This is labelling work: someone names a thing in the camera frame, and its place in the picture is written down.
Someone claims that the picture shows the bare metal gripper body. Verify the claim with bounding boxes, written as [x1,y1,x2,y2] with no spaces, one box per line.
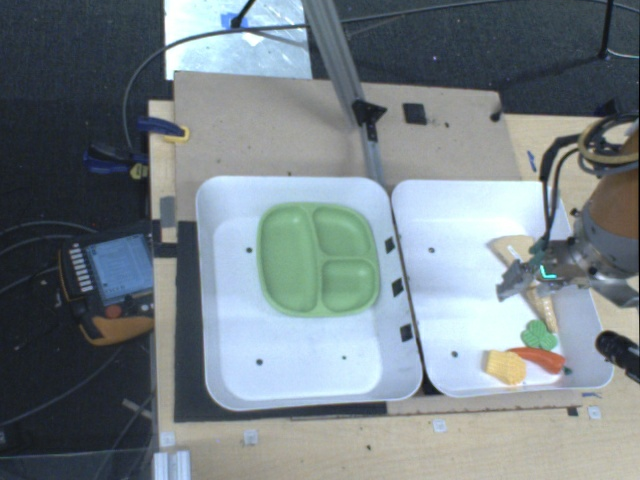
[527,239,601,292]

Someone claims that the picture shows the cream bread slice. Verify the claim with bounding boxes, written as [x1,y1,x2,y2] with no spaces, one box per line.
[488,234,540,270]

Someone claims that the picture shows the white plastic tray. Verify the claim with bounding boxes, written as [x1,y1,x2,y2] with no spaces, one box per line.
[194,175,425,413]
[390,178,615,399]

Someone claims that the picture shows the yellow corn cob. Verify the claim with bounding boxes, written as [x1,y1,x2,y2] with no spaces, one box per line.
[481,349,528,387]

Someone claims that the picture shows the orange carrot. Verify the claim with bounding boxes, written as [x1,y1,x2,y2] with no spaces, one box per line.
[506,346,572,376]

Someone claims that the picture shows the black block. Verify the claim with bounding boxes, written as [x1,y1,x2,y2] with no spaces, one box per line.
[403,102,429,126]

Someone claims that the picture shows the green divided plate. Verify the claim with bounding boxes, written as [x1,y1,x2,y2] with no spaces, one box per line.
[256,201,380,319]

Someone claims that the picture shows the brown cardboard board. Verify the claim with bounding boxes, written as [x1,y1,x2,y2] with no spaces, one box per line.
[172,70,584,418]

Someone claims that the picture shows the black cylinder on white bracket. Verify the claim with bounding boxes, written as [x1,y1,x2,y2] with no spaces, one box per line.
[590,275,640,385]

